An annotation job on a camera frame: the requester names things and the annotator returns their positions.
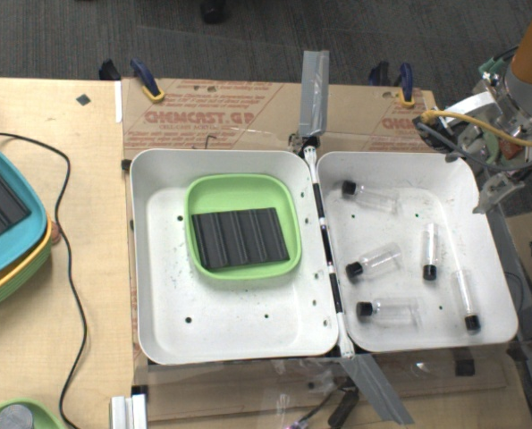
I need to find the yellow plate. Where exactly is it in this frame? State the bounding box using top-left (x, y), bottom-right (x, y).
top-left (0, 215), bottom-right (54, 301)

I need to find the green plate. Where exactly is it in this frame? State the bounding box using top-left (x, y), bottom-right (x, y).
top-left (0, 397), bottom-right (66, 429)
top-left (0, 239), bottom-right (54, 314)
top-left (183, 172), bottom-right (303, 282)

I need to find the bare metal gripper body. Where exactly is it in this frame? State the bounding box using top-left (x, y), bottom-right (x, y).
top-left (482, 71), bottom-right (532, 172)

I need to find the thin black and white rod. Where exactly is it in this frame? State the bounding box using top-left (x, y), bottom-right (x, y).
top-left (302, 146), bottom-right (356, 359)

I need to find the brown cardboard board, red print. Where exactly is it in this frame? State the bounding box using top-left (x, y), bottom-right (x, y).
top-left (121, 77), bottom-right (519, 422)

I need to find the black cylinder on white bracket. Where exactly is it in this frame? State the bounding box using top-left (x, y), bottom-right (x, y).
top-left (411, 90), bottom-right (497, 155)

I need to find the clear vial with black cap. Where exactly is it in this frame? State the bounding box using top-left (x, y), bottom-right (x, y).
top-left (344, 242), bottom-right (403, 282)
top-left (340, 179), bottom-right (401, 215)
top-left (450, 269), bottom-right (483, 332)
top-left (355, 297), bottom-right (424, 329)
top-left (421, 222), bottom-right (442, 282)

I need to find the white plastic tray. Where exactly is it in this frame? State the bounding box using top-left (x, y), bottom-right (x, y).
top-left (315, 150), bottom-right (519, 355)
top-left (129, 147), bottom-right (341, 366)

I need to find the blue plate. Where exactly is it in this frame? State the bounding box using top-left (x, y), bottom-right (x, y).
top-left (0, 142), bottom-right (49, 284)

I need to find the grey metal cylinder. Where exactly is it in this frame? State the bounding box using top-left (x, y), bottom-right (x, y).
top-left (0, 403), bottom-right (36, 429)

